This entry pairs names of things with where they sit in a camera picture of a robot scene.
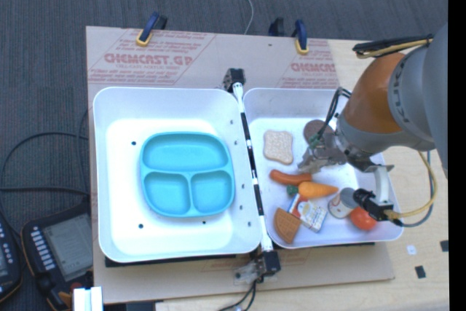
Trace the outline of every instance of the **blue plate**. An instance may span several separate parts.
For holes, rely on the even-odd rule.
[[[149,206],[163,216],[209,216],[234,198],[234,174],[224,142],[208,133],[160,133],[141,149],[141,180]]]

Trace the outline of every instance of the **black device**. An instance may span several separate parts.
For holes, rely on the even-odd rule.
[[[23,275],[17,243],[0,213],[0,302],[21,285]]]
[[[92,286],[92,230],[88,199],[71,209],[29,221],[23,251],[39,291],[56,311],[69,310],[74,288]]]

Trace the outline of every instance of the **white surface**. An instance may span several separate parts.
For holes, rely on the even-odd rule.
[[[215,89],[110,87],[95,96],[93,113],[98,238],[107,257],[150,261],[247,253],[258,246],[261,229],[250,165],[232,95]],[[147,205],[138,165],[141,147],[151,135],[167,131],[211,133],[225,142],[236,186],[234,201],[223,213],[168,218]]]
[[[266,227],[270,237],[284,248],[306,248],[323,245],[341,245],[353,243],[373,243],[398,238],[403,229],[390,222],[379,222],[375,229],[363,231],[353,226],[349,219],[338,219],[327,214],[319,232],[313,232],[304,226],[291,244],[287,244],[275,231],[273,217],[277,208],[287,210],[290,197],[286,188],[269,177],[272,169],[276,168],[286,173],[297,173],[297,164],[307,148],[303,129],[308,121],[313,119],[325,120],[334,90],[281,90],[273,88],[255,88],[249,90],[244,97],[245,113],[248,118],[254,159],[256,161],[258,183],[266,216]],[[337,113],[343,108],[346,99],[341,97]],[[293,163],[283,165],[264,157],[264,133],[267,130],[288,131],[293,135]],[[373,162],[384,163],[382,156],[374,157]],[[316,182],[330,184],[343,189],[365,188],[375,190],[373,174],[363,174],[351,165],[334,165],[323,168],[313,175]],[[331,196],[314,199],[322,208],[328,209]],[[399,211],[392,184],[390,182],[390,199],[395,203],[395,210]]]
[[[76,288],[73,290],[73,311],[103,311],[102,288]]]

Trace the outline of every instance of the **black cable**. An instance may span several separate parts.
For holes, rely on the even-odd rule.
[[[1,188],[4,192],[22,192],[22,191],[59,191],[59,192],[69,192],[76,194],[83,194],[84,196],[89,196],[89,192],[80,191],[76,188],[71,188],[69,186],[3,186]]]
[[[254,302],[254,298],[256,297],[256,284],[257,284],[257,280],[254,280],[253,285],[249,288],[249,290],[246,292],[246,294],[243,296],[243,298],[241,298],[238,302],[236,302],[234,304],[230,304],[229,306],[220,309],[219,311],[227,311],[227,310],[232,309],[233,307],[239,306],[240,304],[242,304],[248,298],[248,296],[250,294],[252,294],[251,298],[249,300],[248,306],[243,311],[249,310],[251,305]]]
[[[64,136],[73,136],[74,137],[74,136],[76,136],[76,133],[67,133],[67,132],[63,132],[63,131],[47,131],[47,132],[44,132],[44,133],[36,133],[36,134],[30,135],[30,136],[24,138],[22,141],[20,141],[15,146],[13,146],[13,148],[9,151],[8,155],[5,157],[5,160],[3,161],[2,165],[1,165],[1,168],[0,168],[0,191],[4,189],[2,184],[3,184],[3,174],[4,174],[4,171],[5,171],[5,168],[7,166],[9,158],[13,155],[15,150],[18,149],[20,146],[22,146],[24,143],[27,143],[28,141],[30,141],[32,139],[40,138],[42,136],[49,136],[49,135],[64,135]],[[88,140],[84,136],[81,136],[81,135],[78,135],[78,136],[79,136],[80,139]],[[12,232],[14,234],[16,234],[18,237],[20,237],[21,236],[20,232],[17,231],[13,227],[13,225],[11,224],[11,222],[9,221],[9,219],[6,216],[5,208],[4,208],[4,205],[3,205],[3,201],[1,200],[1,196],[0,196],[0,214],[3,217],[3,219],[5,220],[5,223],[12,230]]]
[[[80,146],[79,146],[79,139],[80,139],[80,136],[81,136],[82,124],[84,123],[84,120],[86,119],[86,117],[88,115],[88,112],[89,112],[89,110],[86,109],[86,111],[84,112],[84,114],[81,117],[81,121],[79,121],[78,128],[76,129],[75,139],[76,139],[76,157],[78,159],[79,175],[81,176],[82,185],[85,187],[85,189],[88,192],[90,192],[90,186],[86,182],[86,176],[84,174],[84,166],[83,166],[83,163],[82,163],[81,151],[80,151]]]
[[[433,40],[434,35],[428,34],[425,36],[409,36],[404,38],[383,39],[375,42],[359,43],[353,47],[353,51],[359,58],[390,55],[395,52],[400,52],[408,48],[429,45]]]
[[[338,106],[338,100],[340,96],[344,96],[345,98],[349,98],[351,96],[351,92],[342,88],[338,87],[333,94],[332,101],[330,103],[330,106],[328,107],[328,112],[327,112],[327,117],[325,118],[324,124],[318,130],[317,132],[317,140],[320,140],[322,138],[322,135],[327,128],[328,124],[332,120],[333,116],[335,115],[336,107]]]

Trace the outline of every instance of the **blue clamp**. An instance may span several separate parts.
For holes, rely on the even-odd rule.
[[[283,17],[275,18],[275,21],[269,27],[270,36],[285,36],[285,27],[283,26]]]
[[[152,37],[151,30],[154,28],[158,19],[159,19],[159,13],[158,12],[152,13],[152,16],[149,18],[149,21],[147,22],[146,27],[143,30],[141,30],[138,37],[136,38],[136,44],[138,46],[145,47],[147,46],[147,44],[149,44],[149,41],[151,40],[151,37]]]
[[[301,20],[296,20],[295,27],[296,28],[291,36],[298,36],[295,40],[296,49],[301,55],[306,55],[309,52],[309,48],[307,46],[306,27]]]

